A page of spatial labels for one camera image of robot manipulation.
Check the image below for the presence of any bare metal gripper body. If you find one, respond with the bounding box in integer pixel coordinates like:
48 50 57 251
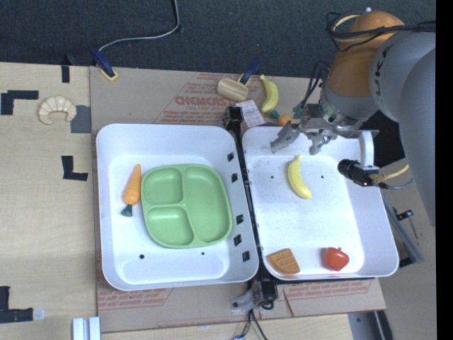
299 103 362 138

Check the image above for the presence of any yellow banana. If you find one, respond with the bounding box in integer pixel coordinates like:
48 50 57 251
258 74 280 114
287 154 314 200

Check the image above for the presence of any pink and white packet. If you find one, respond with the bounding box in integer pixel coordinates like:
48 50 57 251
234 99 266 128

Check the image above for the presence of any thin black rod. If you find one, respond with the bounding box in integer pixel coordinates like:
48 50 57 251
231 120 266 283

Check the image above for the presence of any beige bread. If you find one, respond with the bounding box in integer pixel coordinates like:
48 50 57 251
216 77 250 103

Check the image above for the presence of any white plastic tray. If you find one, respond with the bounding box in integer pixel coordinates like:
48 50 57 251
95 123 260 292
241 125 401 281

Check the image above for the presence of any red pepper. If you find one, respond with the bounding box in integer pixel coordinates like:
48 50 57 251
321 246 351 273

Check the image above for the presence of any green divided plate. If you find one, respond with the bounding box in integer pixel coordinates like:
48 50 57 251
140 163 234 249

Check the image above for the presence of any orange waffle biscuit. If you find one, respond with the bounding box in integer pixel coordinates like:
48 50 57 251
265 248 302 276

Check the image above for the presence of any brown cardboard board red print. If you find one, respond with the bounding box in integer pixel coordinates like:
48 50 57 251
88 65 387 333

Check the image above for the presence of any beige croissant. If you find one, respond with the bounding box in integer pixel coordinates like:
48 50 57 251
38 95 78 125

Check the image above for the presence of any black cylinder on white bracket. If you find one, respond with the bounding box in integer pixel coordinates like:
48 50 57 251
337 129 382 188

